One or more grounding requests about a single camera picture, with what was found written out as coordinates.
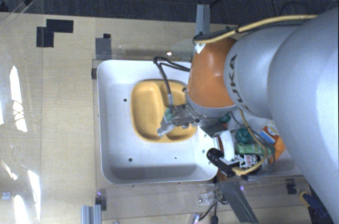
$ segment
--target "divided yellow dish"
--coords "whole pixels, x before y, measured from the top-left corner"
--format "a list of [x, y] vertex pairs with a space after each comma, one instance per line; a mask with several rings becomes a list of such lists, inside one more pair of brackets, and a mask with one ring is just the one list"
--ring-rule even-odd
[[[185, 86], [178, 82], [169, 81], [174, 104], [185, 103]], [[162, 80], [147, 80], [135, 85], [131, 94], [132, 125], [138, 137], [149, 142], [179, 142], [191, 138], [196, 127], [187, 129], [175, 127], [168, 134], [159, 137], [157, 128], [163, 119], [168, 106], [167, 90]]]

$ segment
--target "yellow bowl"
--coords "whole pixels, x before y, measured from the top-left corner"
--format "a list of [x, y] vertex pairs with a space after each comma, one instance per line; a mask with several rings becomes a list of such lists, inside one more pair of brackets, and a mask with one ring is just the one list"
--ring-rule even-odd
[[[169, 81], [174, 104], [185, 103], [185, 86], [178, 82]], [[149, 142], [170, 143], [191, 138], [196, 127], [186, 129], [175, 127], [171, 132], [159, 137], [157, 128], [160, 127], [164, 112], [168, 106], [167, 90], [162, 80], [147, 80], [135, 85], [131, 94], [132, 125], [138, 137]]]

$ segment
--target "glass panel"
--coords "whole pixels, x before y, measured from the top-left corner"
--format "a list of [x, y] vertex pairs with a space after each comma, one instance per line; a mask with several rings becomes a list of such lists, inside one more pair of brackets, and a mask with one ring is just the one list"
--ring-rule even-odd
[[39, 223], [43, 3], [0, 3], [0, 222]]

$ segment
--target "wooden surface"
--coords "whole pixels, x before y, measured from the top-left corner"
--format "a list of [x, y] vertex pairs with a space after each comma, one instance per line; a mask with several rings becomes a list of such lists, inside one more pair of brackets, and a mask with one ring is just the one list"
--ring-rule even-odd
[[[31, 15], [21, 16], [32, 23]], [[74, 33], [56, 33], [54, 48], [43, 50], [41, 130], [41, 223], [80, 223], [82, 205], [93, 205], [96, 194], [95, 138], [93, 119], [92, 60], [95, 37], [112, 34], [119, 49], [165, 51], [189, 39], [194, 24], [155, 21], [96, 19], [70, 16], [43, 16], [46, 19], [74, 20]], [[35, 30], [31, 41], [35, 40]], [[269, 207], [274, 195], [267, 196]], [[1, 203], [0, 222], [13, 223], [8, 203]], [[261, 223], [310, 223], [306, 207], [255, 209]], [[121, 224], [183, 223], [189, 214], [139, 219], [120, 219]], [[233, 212], [221, 212], [219, 223], [238, 223]]]

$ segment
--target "yellow cable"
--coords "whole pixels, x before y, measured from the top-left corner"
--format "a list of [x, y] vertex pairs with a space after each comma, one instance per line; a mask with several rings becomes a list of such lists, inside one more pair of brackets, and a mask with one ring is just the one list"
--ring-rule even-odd
[[255, 142], [257, 142], [259, 144], [259, 146], [262, 147], [262, 149], [264, 150], [264, 157], [258, 163], [256, 163], [254, 166], [252, 166], [252, 167], [250, 167], [248, 169], [242, 169], [240, 167], [233, 167], [232, 171], [237, 176], [246, 175], [246, 174], [248, 174], [248, 173], [250, 173], [252, 171], [255, 171], [257, 168], [259, 168], [265, 162], [265, 160], [267, 158], [267, 149], [266, 149], [266, 147], [253, 134], [251, 128], [249, 127], [249, 125], [247, 123], [247, 120], [245, 118], [244, 112], [242, 110], [240, 110], [240, 114], [242, 115], [243, 121], [245, 123], [245, 126], [247, 127], [247, 130], [248, 130], [249, 134], [253, 137]]
[[278, 17], [272, 17], [272, 18], [268, 18], [265, 20], [261, 20], [255, 23], [251, 23], [248, 25], [245, 25], [243, 27], [238, 28], [237, 30], [232, 30], [229, 31], [225, 34], [222, 34], [220, 36], [217, 36], [215, 38], [212, 39], [207, 39], [207, 40], [194, 40], [194, 43], [199, 43], [199, 44], [210, 44], [210, 43], [214, 43], [217, 42], [219, 40], [228, 38], [232, 35], [238, 34], [238, 33], [243, 33], [246, 32], [248, 30], [254, 29], [254, 28], [258, 28], [259, 26], [262, 25], [266, 25], [266, 24], [270, 24], [270, 23], [277, 23], [277, 22], [284, 22], [284, 21], [299, 21], [299, 20], [309, 20], [309, 19], [313, 19], [318, 15], [289, 15], [289, 16], [278, 16]]

